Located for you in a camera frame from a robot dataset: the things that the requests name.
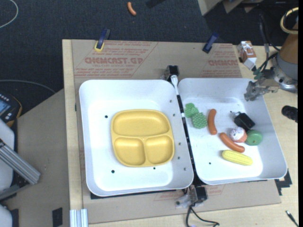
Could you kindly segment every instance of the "black electronic device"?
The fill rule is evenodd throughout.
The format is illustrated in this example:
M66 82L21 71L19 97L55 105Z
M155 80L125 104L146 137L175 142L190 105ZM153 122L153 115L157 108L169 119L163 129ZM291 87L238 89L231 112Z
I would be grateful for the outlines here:
M22 105L11 94L0 90L0 119L9 127L21 115Z

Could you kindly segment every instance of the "orange toy sausage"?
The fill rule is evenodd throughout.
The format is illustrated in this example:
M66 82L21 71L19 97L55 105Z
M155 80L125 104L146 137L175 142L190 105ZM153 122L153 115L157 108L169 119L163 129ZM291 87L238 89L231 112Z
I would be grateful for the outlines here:
M225 133L220 133L220 139L227 147L229 147L232 150L238 151L240 153L243 153L245 151L245 148L243 146L237 145Z
M208 126L210 134L212 134L212 135L217 134L217 129L214 124L214 117L215 117L216 113L217 113L217 111L215 109L211 109L211 111L209 112L208 117L207 117L207 126Z
M128 2L128 3L127 3L127 8L128 8L128 11L129 11L133 16L136 16L136 15L137 15L137 12L133 9L132 3L131 3L131 2Z

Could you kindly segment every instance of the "blue clamp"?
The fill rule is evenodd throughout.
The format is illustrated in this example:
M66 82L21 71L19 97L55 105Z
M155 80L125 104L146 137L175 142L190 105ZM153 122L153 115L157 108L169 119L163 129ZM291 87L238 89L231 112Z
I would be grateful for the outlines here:
M95 51L101 52L104 48L104 41L108 39L110 34L110 29L104 28L101 32L99 40L95 44Z
M217 33L213 33L212 36L208 39L207 43L204 45L203 47L203 51L206 53L209 53L211 48L212 48L212 44L216 41L216 39L219 37L219 35Z

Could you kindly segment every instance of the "dark carpet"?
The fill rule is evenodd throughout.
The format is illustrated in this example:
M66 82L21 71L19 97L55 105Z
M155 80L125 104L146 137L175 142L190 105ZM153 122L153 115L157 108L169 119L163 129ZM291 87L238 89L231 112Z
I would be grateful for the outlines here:
M199 42L217 32L218 43L238 44L251 40L262 45L258 26L263 14L272 44L286 39L281 17L298 6L298 0L264 0L249 13L238 6L227 14L219 3L204 17L197 0L14 0L18 16L0 27L0 90L15 96L23 113L46 100L51 90L63 88L62 39L98 40L103 27L111 40ZM137 11L133 17L126 3ZM0 0L0 26L9 22L16 7Z

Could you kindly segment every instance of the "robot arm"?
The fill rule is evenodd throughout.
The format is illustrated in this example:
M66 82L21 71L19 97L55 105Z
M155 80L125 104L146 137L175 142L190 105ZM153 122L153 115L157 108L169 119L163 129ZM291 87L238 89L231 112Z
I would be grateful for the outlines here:
M250 81L246 94L244 95L247 101L255 100L259 95L268 92L277 92L278 89L286 90L292 93L298 92L298 27L297 21L293 29L288 30L284 26L285 18L298 8L291 9L281 19L281 28L289 33L280 51L273 55L273 66L269 70L259 71L255 79Z

